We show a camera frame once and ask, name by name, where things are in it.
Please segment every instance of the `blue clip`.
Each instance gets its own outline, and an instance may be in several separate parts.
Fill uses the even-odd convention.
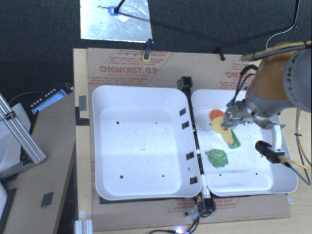
[[[145,51],[143,52],[142,61],[149,62],[151,60],[151,49],[153,46],[153,40],[148,39],[145,44]]]
[[[118,16],[118,13],[115,14],[114,13],[114,9],[117,8],[116,6],[111,6],[111,7],[108,7],[107,10],[108,10],[108,13],[111,15],[111,16]]]

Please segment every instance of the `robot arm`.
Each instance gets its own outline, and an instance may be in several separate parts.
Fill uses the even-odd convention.
[[[311,46],[264,58],[245,99],[230,102],[222,127],[254,122],[269,129],[270,117],[291,107],[311,112]]]

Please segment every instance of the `cardboard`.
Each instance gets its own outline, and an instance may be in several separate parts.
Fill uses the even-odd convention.
[[[235,89],[239,72],[250,64],[238,55],[152,52],[151,61],[141,60],[143,51],[88,49],[89,119],[94,231],[191,224],[185,212],[192,198],[110,202],[100,200],[95,189],[92,93],[100,85],[175,87],[181,76],[191,76],[196,89]],[[285,195],[218,198],[217,210],[201,223],[290,217]]]

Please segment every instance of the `empty white tray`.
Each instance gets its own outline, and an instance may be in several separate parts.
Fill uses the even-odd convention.
[[[192,197],[201,189],[186,96],[172,88],[93,92],[96,188],[107,200]]]
[[[226,110],[226,104],[233,98],[234,91],[196,90],[192,94],[195,124],[201,151],[206,184],[218,196],[256,195],[290,193],[297,188],[296,174],[282,164],[272,164],[255,149],[255,144],[263,140],[272,144],[272,130],[263,130],[255,123],[238,125],[233,131],[241,143],[237,149],[230,149],[221,134],[211,129],[210,111]],[[242,100],[245,92],[240,92],[237,100]],[[271,118],[279,123],[278,116]],[[282,132],[281,149],[290,157]],[[208,160],[206,151],[221,149],[225,151],[229,164],[215,168]]]

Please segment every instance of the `black fabric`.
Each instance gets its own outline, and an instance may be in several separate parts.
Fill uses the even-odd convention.
[[[148,0],[153,50],[243,54],[265,48],[289,27],[295,0]],[[298,28],[274,38],[311,39],[312,0],[301,0]],[[0,92],[7,100],[73,82],[73,49],[143,49],[144,44],[80,39],[79,0],[0,0]]]

